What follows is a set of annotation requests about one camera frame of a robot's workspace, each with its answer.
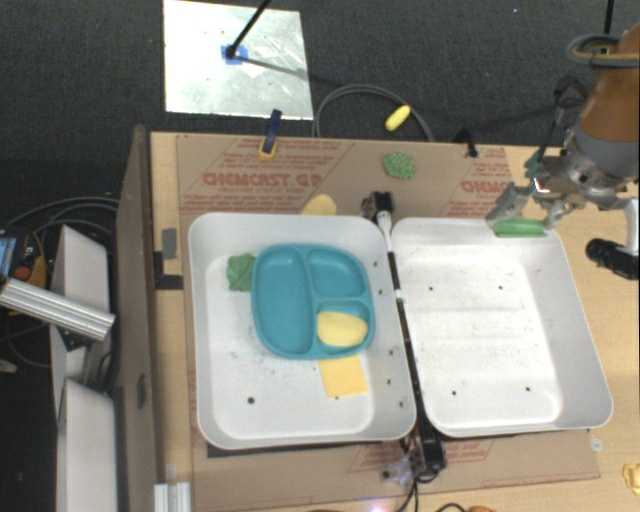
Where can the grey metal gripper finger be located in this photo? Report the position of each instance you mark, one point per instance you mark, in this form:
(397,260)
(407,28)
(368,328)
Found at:
(556,214)
(509,202)

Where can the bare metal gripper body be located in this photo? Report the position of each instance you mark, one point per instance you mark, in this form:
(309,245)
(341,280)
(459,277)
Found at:
(575,185)

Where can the green pea pod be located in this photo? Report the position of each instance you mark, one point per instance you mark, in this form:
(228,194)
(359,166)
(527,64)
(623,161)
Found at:
(520,228)

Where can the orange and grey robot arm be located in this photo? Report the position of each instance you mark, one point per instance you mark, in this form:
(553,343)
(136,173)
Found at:
(610,100)

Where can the green dotted round piece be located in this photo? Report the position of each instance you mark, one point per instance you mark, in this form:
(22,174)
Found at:
(399,166)

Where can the white plastic tray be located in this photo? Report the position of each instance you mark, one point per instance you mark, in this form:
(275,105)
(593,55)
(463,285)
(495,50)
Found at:
(490,340)
(280,400)

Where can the yellow corn cob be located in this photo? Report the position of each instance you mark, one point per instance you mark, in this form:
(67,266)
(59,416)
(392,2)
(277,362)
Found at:
(398,118)

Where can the thin black and white rod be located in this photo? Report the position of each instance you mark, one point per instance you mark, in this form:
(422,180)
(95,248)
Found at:
(400,295)

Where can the yellow round flat piece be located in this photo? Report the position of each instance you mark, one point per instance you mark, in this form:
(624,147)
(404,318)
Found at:
(320,206)

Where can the yellow potato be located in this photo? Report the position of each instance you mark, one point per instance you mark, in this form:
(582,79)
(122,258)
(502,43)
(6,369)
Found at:
(342,330)

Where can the brown cardboard board, red print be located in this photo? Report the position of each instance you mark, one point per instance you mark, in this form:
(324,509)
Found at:
(280,170)

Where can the yellow cheese slice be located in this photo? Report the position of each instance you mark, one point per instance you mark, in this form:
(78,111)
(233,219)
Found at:
(345,377)

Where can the blue divided plate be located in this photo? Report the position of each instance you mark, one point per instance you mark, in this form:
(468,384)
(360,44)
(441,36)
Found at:
(282,300)

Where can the green lettuce leaf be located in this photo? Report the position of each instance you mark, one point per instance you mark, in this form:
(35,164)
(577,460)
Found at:
(240,272)

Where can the black cylinder on white bracket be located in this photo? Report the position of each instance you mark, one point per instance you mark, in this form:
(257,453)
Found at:
(614,257)

